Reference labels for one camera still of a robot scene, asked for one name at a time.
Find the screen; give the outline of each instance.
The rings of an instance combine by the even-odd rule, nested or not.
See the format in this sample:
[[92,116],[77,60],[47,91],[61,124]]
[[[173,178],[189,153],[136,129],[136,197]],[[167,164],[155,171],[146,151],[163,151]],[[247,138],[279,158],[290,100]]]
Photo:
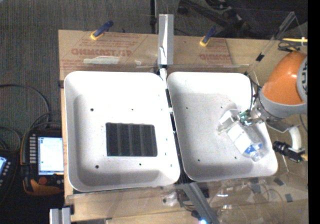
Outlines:
[[61,137],[38,138],[38,170],[39,175],[64,172],[64,145]]
[[4,169],[6,162],[7,162],[7,159],[0,156],[0,174],[2,173],[2,170]]

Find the black connector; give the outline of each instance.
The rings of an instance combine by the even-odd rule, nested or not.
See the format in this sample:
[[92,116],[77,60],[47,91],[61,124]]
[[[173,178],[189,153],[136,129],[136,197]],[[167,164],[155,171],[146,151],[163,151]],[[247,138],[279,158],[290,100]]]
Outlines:
[[293,151],[290,145],[286,144],[285,142],[275,141],[272,145],[272,149],[275,152],[279,152],[281,155],[288,157],[291,161],[299,163],[303,161],[302,155],[305,153],[304,150],[299,152]]

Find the black rectangle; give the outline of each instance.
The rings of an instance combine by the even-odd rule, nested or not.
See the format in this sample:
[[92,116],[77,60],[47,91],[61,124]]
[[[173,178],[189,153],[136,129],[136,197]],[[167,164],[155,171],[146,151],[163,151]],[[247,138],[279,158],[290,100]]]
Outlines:
[[106,152],[109,157],[156,157],[155,126],[151,124],[105,124]]

